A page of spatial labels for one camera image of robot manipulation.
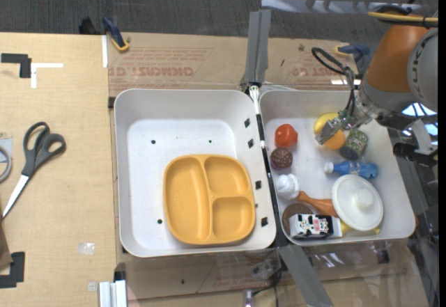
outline green can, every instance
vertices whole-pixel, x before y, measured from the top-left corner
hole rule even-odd
[[[352,129],[347,136],[346,142],[339,149],[339,153],[343,158],[354,161],[362,155],[368,140],[364,132]]]

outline scissor blade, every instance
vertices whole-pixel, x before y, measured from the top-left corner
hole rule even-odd
[[[21,175],[20,176],[19,182],[15,186],[14,191],[11,194],[11,197],[9,198],[9,201],[6,204],[5,210],[3,211],[3,216],[2,216],[3,218],[6,217],[7,213],[13,207],[13,205],[14,205],[15,201],[17,200],[17,198],[19,198],[19,196],[22,193],[23,188],[25,188],[28,180],[29,180],[28,176],[25,176],[25,175]]]

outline blue plastic bottle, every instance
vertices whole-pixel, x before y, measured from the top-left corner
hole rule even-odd
[[[366,180],[375,178],[378,175],[378,167],[375,164],[362,163],[357,161],[343,161],[339,164],[327,162],[323,168],[325,173],[336,172],[340,175],[358,175]]]

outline red tomato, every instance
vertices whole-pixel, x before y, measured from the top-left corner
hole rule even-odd
[[[298,143],[298,132],[291,125],[283,124],[276,129],[274,139],[278,148],[289,148]]]

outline light wood surface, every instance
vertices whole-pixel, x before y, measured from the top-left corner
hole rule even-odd
[[[22,139],[44,120],[62,134],[66,152],[28,183],[3,222],[11,252],[24,251],[24,282],[0,290],[0,306],[97,306],[89,282],[113,281],[116,267],[114,192],[107,69],[100,36],[0,33],[1,53],[28,54],[38,87],[20,79],[19,65],[0,63],[0,132],[13,136],[13,170],[0,184],[3,208],[24,165]],[[93,255],[78,253],[94,243]],[[428,306],[413,258],[402,274],[324,281],[335,306]],[[241,291],[131,301],[129,306],[241,306]],[[280,306],[306,306],[294,285],[279,286]],[[275,291],[257,295],[274,306]]]

